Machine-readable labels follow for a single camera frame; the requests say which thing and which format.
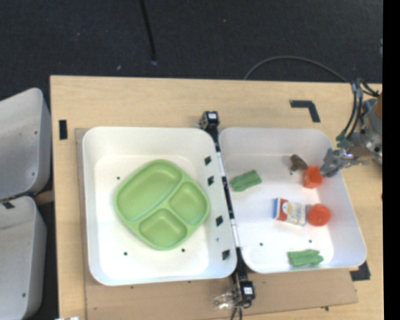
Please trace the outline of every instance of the green object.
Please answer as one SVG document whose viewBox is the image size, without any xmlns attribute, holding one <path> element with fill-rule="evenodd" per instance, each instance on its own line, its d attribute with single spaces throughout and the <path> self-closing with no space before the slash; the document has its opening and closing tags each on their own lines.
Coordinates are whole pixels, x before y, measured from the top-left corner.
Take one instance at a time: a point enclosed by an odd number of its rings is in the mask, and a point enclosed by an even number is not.
<svg viewBox="0 0 400 320">
<path fill-rule="evenodd" d="M 294 267 L 303 265 L 318 265 L 324 258 L 320 256 L 320 251 L 314 249 L 306 249 L 303 251 L 290 251 L 287 253 L 289 262 Z"/>
<path fill-rule="evenodd" d="M 158 250 L 182 244 L 210 210 L 202 188 L 180 167 L 161 159 L 124 180 L 114 195 L 114 206 L 124 224 Z"/>
<path fill-rule="evenodd" d="M 234 191 L 241 192 L 262 183 L 262 180 L 258 173 L 255 170 L 252 170 L 232 178 L 229 183 Z"/>
</svg>

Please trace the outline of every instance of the orange object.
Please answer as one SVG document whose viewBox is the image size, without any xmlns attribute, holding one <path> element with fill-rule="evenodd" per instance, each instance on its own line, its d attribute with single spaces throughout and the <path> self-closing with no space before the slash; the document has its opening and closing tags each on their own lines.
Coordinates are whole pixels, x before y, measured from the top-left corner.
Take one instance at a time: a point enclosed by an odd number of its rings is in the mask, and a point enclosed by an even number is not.
<svg viewBox="0 0 400 320">
<path fill-rule="evenodd" d="M 331 218 L 331 211 L 323 204 L 314 204 L 308 211 L 308 223 L 315 226 L 326 225 Z"/>
<path fill-rule="evenodd" d="M 323 182 L 323 176 L 318 166 L 308 166 L 304 172 L 304 187 L 314 189 Z"/>
</svg>

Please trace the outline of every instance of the green plate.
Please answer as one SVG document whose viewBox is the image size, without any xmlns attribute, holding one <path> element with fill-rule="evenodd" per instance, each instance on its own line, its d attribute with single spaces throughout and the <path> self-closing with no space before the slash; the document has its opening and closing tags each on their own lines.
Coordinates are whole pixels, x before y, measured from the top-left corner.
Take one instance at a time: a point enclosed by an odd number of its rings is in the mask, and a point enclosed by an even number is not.
<svg viewBox="0 0 400 320">
<path fill-rule="evenodd" d="M 168 160 L 142 166 L 114 196 L 120 219 L 146 244 L 170 250 L 182 244 L 209 214 L 209 199 L 180 167 Z"/>
</svg>

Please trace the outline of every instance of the black floor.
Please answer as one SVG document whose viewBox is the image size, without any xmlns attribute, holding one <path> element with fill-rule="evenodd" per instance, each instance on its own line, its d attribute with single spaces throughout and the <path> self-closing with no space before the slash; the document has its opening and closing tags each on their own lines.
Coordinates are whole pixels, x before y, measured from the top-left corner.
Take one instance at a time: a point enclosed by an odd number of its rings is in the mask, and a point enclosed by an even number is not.
<svg viewBox="0 0 400 320">
<path fill-rule="evenodd" d="M 383 0 L 0 0 L 0 100 L 50 75 L 382 82 Z M 33 319 L 56 316 L 53 205 L 44 302 Z"/>
</svg>

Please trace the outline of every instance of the wooden table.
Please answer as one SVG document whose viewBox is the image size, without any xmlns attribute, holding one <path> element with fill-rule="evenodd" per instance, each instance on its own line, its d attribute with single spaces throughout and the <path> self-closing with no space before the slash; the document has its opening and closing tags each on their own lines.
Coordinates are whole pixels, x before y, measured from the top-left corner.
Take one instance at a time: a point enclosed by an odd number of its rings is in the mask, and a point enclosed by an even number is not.
<svg viewBox="0 0 400 320">
<path fill-rule="evenodd" d="M 290 100 L 314 102 L 321 122 L 313 122 L 306 108 L 292 108 Z M 194 127 L 204 111 L 213 110 L 219 113 L 222 129 L 316 128 L 326 133 L 335 145 L 334 138 L 345 126 L 351 108 L 350 86 L 342 83 L 52 76 L 60 317 L 173 319 L 174 304 L 179 305 L 176 313 L 181 319 L 229 315 L 206 309 L 213 288 L 222 281 L 144 285 L 132 288 L 133 298 L 123 302 L 110 295 L 129 293 L 130 287 L 104 287 L 90 277 L 83 262 L 76 129 Z M 371 280 L 353 283 L 348 269 L 331 269 L 330 273 L 317 276 L 276 274 L 271 280 L 254 274 L 263 295 L 244 313 L 246 319 L 383 319 L 382 167 L 375 163 L 356 166 L 344 170 L 343 176 L 366 242 Z M 297 288 L 297 283 L 303 280 L 314 286 Z M 155 299 L 148 300 L 148 295 Z M 279 296 L 279 302 L 272 307 L 268 305 Z M 154 304 L 168 306 L 158 313 Z"/>
</svg>

